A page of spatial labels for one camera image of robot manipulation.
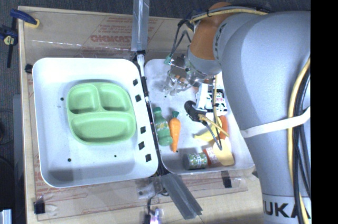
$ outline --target white strap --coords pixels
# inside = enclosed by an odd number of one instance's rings
[[[278,130],[288,129],[291,127],[295,127],[298,125],[302,125],[303,123],[307,122],[310,119],[311,111],[310,107],[306,109],[306,111],[299,116],[287,118],[284,120],[279,120],[273,123],[268,123],[264,125],[254,126],[247,130],[241,130],[241,134],[244,138],[253,137],[260,134],[265,134],[269,132],[274,132]]]

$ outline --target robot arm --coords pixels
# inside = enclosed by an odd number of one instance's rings
[[[210,10],[220,6],[233,10],[227,3]],[[212,16],[216,12],[210,10],[187,51],[185,82],[203,83],[222,72],[241,130],[301,115],[310,105],[310,12],[247,10]],[[300,158],[309,163],[310,134],[308,120],[245,138],[260,179],[265,224],[311,223],[311,167],[306,182],[298,180],[295,169]],[[304,146],[297,153],[300,137]]]

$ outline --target toy bottle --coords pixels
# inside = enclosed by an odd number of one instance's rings
[[[161,146],[171,145],[173,143],[173,139],[170,135],[169,124],[166,119],[163,118],[161,108],[154,108],[153,113],[158,143]]]

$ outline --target white tray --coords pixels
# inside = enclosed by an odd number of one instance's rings
[[[239,132],[239,127],[231,112],[228,100],[226,99],[228,106],[228,113],[226,116],[229,124],[229,141],[234,155],[235,164],[233,166],[207,167],[206,169],[201,170],[186,170],[184,168],[182,162],[184,154],[201,153],[204,148],[210,147],[210,143],[193,137],[194,134],[201,134],[202,132],[205,132],[206,127],[204,127],[201,123],[193,122],[184,109],[184,104],[188,100],[196,102],[195,94],[198,89],[192,87],[186,91],[179,92],[175,96],[171,96],[170,94],[167,95],[163,90],[163,85],[170,66],[164,64],[163,62],[164,60],[162,59],[148,61],[145,65],[145,76],[147,79],[149,99],[152,108],[157,106],[161,107],[162,115],[167,120],[170,119],[171,112],[173,110],[180,113],[178,119],[181,121],[181,133],[177,148],[178,153],[173,153],[170,146],[159,146],[164,166],[170,172],[176,174],[240,170],[253,167],[254,162],[251,158],[247,145]]]
[[[93,81],[113,82],[129,93],[137,124],[131,139],[116,144],[86,145],[71,134],[67,93],[74,85]],[[40,168],[46,183],[65,188],[146,178],[156,172],[158,158],[142,84],[132,62],[44,58],[34,64],[33,87]],[[140,101],[136,100],[137,95],[141,97]]]

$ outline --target orange carrot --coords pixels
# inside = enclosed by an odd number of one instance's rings
[[[181,131],[181,122],[177,118],[179,115],[179,112],[173,111],[172,112],[172,118],[169,121],[169,129],[170,129],[170,135],[173,139],[173,143],[171,144],[171,150],[175,153],[177,150],[177,144],[179,143],[179,137],[180,137],[180,131]]]
[[[227,120],[226,116],[221,115],[221,116],[219,116],[219,118],[221,119],[222,129],[223,129],[225,132],[229,133],[228,120]],[[220,138],[221,138],[221,139],[225,139],[225,138],[226,138],[226,135],[225,135],[223,132],[221,132],[221,133],[220,133]]]

